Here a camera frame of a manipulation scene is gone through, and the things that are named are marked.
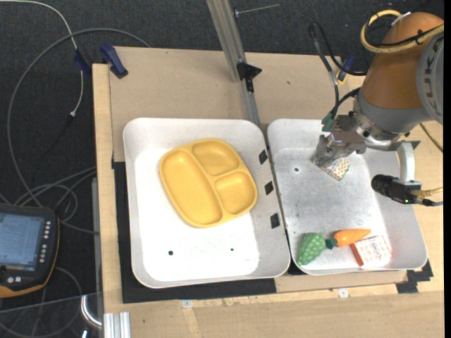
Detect red and white carton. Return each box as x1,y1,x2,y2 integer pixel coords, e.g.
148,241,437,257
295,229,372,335
350,234,393,268

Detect brown cardboard board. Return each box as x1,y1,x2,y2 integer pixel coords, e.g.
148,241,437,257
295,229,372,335
107,46,409,294

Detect green grapes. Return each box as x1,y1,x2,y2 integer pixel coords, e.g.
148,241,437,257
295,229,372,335
295,232,327,267

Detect orange carrot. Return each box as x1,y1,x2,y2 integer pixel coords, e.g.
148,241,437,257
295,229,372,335
324,228,372,251

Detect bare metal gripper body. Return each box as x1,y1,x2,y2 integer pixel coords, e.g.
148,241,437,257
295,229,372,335
327,113,401,155

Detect black cylinder on white bracket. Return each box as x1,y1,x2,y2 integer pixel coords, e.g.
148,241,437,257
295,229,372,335
366,140,423,205

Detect white patterned packet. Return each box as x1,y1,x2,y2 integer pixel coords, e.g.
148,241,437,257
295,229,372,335
322,156,352,182

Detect white plastic tray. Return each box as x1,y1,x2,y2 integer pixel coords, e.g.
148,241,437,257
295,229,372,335
266,118,429,276
122,117,292,289

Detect yellow divided plate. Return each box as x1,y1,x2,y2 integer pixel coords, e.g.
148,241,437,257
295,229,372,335
158,138,259,229

